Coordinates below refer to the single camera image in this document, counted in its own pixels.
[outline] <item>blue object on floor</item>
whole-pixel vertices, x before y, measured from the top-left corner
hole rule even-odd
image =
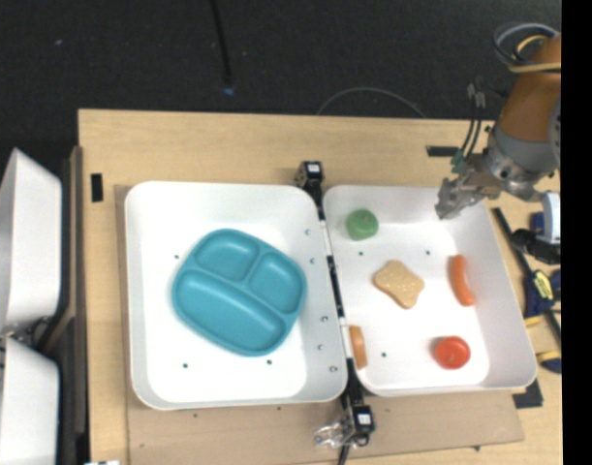
[[[306,298],[306,278],[285,254],[232,229],[206,235],[172,285],[177,315],[214,343],[245,356],[278,348]]]

